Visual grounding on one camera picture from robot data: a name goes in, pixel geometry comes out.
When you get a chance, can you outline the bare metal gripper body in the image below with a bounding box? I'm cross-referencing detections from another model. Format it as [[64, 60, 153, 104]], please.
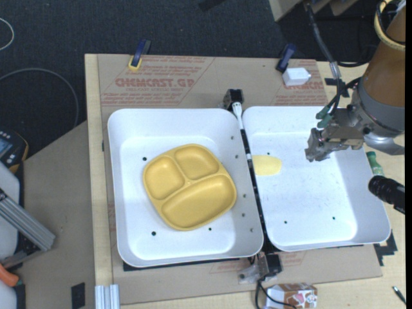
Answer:
[[323, 106, 406, 156]]

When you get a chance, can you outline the green plastic bottle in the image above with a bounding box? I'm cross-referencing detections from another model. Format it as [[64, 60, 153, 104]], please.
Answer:
[[366, 151, 386, 177]]

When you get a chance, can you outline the yellow flat oval biscuit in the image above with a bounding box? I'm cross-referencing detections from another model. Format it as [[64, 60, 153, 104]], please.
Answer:
[[252, 154, 283, 178]]

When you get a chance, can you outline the white plastic tray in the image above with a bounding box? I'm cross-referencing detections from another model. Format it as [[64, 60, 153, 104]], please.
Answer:
[[241, 106, 392, 252], [106, 108, 265, 268]]

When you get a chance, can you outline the thin black and white rod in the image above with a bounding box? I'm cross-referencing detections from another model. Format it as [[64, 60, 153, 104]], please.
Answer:
[[232, 102, 268, 254]]

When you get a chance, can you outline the yellow divided plate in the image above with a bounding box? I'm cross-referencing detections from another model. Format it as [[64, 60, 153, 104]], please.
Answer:
[[142, 143, 238, 232]]

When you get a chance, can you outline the brown and white carton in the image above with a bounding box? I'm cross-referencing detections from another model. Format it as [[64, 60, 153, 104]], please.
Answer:
[[265, 282, 319, 309]]

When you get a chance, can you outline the black pen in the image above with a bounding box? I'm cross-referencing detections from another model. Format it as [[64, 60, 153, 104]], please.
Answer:
[[391, 285, 406, 304]]

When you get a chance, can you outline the brown cardboard board red print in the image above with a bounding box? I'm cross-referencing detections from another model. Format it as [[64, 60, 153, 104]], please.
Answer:
[[96, 54, 384, 306]]

